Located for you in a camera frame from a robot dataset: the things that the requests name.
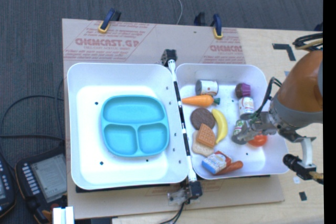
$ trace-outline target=clamp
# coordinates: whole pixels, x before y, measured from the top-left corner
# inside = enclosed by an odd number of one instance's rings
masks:
[[[214,20],[213,20],[213,22],[211,23],[210,26],[214,26],[214,25],[216,25],[215,28],[214,28],[215,38],[221,39],[223,37],[222,22],[221,22],[220,17],[217,13],[214,14]]]
[[[206,26],[204,12],[200,12],[195,17],[195,19],[194,19],[194,25],[196,25],[196,26]],[[215,38],[222,39],[222,37],[223,37],[222,22],[221,22],[220,17],[219,17],[219,15],[217,13],[214,14],[214,20],[213,20],[213,22],[211,23],[210,26],[214,26],[214,25],[215,25],[215,28],[214,28],[213,31],[214,31]]]
[[[111,8],[105,17],[105,20],[101,22],[98,27],[98,31],[102,34],[105,34],[110,27],[109,22],[111,20],[119,21],[121,13],[116,11],[114,8]]]

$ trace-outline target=toy can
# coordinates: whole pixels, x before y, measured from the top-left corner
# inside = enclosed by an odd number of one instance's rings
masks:
[[[251,97],[242,97],[238,101],[239,115],[241,120],[248,120],[249,116],[254,113],[254,102]]]
[[[241,132],[242,130],[242,126],[244,124],[244,121],[243,120],[238,120],[236,121],[236,126],[235,128],[233,129],[233,134],[232,134],[232,137],[231,137],[231,140],[233,142],[235,142],[236,144],[239,144],[239,145],[244,145],[246,144],[247,142],[245,140],[239,140],[237,138],[237,135]]]
[[[218,83],[215,80],[197,80],[195,86],[196,95],[208,94],[215,96],[218,93]]]

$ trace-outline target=toy carrot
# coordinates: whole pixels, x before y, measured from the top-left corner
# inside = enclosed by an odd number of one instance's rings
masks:
[[[198,106],[210,106],[213,103],[219,104],[221,101],[220,98],[213,98],[211,95],[204,94],[204,95],[195,95],[183,98],[182,103],[184,104],[191,104],[191,105],[198,105]]]

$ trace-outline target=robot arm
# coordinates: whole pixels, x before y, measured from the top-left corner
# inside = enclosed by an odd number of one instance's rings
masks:
[[[273,98],[272,84],[280,86]],[[268,112],[261,111],[270,99]],[[296,130],[311,123],[323,124],[323,51],[310,50],[301,58],[281,84],[275,78],[270,80],[262,106],[244,121],[238,142],[249,141],[256,135],[278,133],[292,143],[301,143],[303,158],[287,154],[283,162],[303,180],[314,179],[323,184],[323,175],[316,173],[312,163],[312,145],[315,137],[299,135]]]

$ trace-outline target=blue plate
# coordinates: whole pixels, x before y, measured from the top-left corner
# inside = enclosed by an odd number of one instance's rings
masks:
[[[102,106],[101,123],[106,147],[118,156],[150,156],[168,146],[166,110],[154,97],[111,97]]]

